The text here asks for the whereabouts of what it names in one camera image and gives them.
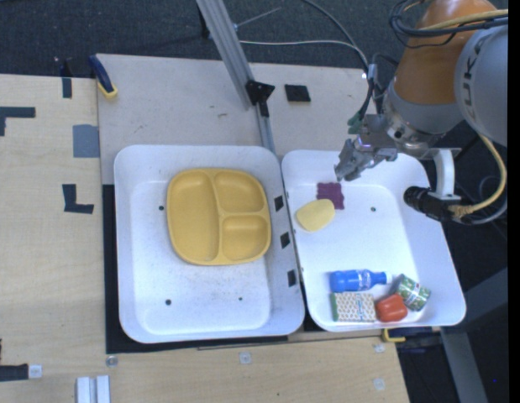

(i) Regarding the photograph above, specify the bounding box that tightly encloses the patterned green-edged packet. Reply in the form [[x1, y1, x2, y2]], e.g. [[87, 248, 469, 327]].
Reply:
[[329, 291, 378, 323]]

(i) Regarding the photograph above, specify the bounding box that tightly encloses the white plastic tray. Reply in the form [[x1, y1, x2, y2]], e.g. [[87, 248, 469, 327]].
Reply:
[[113, 144, 307, 345], [281, 149, 468, 334]]

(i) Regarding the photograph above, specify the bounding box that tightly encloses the yellow divided plate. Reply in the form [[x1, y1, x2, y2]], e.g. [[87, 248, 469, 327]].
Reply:
[[165, 167, 273, 267]]

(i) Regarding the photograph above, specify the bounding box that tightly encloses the black cylinder on white bracket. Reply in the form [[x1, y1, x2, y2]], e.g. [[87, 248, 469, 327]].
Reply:
[[402, 148, 465, 224]]

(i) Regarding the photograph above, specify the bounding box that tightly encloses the purple square biscuit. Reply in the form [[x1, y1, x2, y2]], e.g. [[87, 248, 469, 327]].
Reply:
[[316, 181, 346, 211]]

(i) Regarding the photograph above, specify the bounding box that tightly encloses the black square pad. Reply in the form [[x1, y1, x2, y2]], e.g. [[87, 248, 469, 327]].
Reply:
[[284, 83, 312, 103]]

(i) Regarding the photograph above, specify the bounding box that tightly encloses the yellow oval toy food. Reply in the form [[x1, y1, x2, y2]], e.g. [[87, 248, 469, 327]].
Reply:
[[294, 198, 337, 233]]

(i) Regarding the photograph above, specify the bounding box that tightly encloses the orange rounded block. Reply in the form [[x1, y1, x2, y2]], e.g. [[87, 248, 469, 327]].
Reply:
[[374, 293, 409, 323]]

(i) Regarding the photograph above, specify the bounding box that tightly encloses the blue plastic bottle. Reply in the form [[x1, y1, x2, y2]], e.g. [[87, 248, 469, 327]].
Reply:
[[328, 268, 389, 294]]

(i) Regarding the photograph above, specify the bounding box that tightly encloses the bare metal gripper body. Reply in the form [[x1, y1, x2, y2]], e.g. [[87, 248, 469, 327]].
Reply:
[[356, 113, 444, 164]]

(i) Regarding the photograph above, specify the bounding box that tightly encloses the green and white can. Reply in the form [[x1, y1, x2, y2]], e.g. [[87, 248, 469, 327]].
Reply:
[[394, 273, 433, 312]]

